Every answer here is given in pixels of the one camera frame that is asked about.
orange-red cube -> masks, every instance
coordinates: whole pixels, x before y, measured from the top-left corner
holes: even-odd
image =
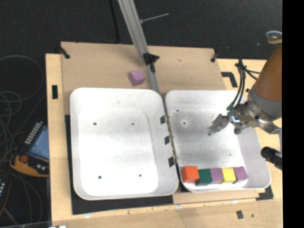
[[[185,166],[181,170],[181,178],[185,183],[197,182],[200,179],[197,166]]]

black floor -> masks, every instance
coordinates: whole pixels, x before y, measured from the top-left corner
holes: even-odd
[[[148,45],[214,48],[219,58],[267,59],[275,46],[267,42],[265,33],[282,32],[283,0],[134,2],[141,19],[169,13],[143,23]],[[117,0],[113,0],[113,5],[118,31],[114,27],[110,0],[0,0],[0,58],[27,56],[40,65],[44,74],[45,54],[55,53],[61,41],[131,44]],[[45,79],[35,62],[20,57],[0,59],[0,119],[4,122],[0,125],[0,160],[11,148],[15,150],[12,139],[18,148],[22,132],[28,132],[37,121],[47,122]],[[22,101],[22,107],[10,118],[10,108],[11,113],[18,110],[20,102],[12,102],[16,96],[5,92],[13,91],[24,99],[38,89],[31,98]],[[47,221],[47,180],[22,176],[31,184],[26,185],[26,189],[8,162],[0,167],[12,174],[6,208],[15,220],[20,224]],[[8,225],[14,223],[3,212],[0,227]]]

robotic arm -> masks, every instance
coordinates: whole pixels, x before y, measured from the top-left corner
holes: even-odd
[[[282,117],[282,45],[266,61],[256,82],[248,91],[247,101],[240,104],[245,87],[246,73],[250,71],[242,60],[236,64],[240,73],[240,87],[234,101],[227,107],[227,115],[219,114],[208,128],[208,134],[224,129],[229,123],[234,124],[235,134],[242,133],[247,127],[259,127],[269,134],[278,134],[281,140],[281,152],[265,147],[262,156],[282,170],[282,128],[273,121]]]

white tray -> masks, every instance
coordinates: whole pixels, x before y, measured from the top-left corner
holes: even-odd
[[[183,183],[189,191],[261,189],[270,184],[270,173],[260,154],[254,128],[235,135],[234,126],[229,123],[220,132],[208,135],[207,128],[218,114],[227,115],[226,107],[235,96],[236,91],[175,90],[165,97],[179,171],[189,165],[199,169],[244,166],[248,174],[247,180],[236,184]]]
[[[165,196],[178,187],[161,96],[79,88],[70,97],[73,183],[87,200]]]

multimeter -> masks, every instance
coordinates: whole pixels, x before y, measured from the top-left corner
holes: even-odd
[[[37,122],[24,141],[20,152],[10,159],[14,170],[34,177],[49,177],[48,127]]]
[[[0,216],[4,211],[10,192],[10,176],[5,171],[0,171]]]

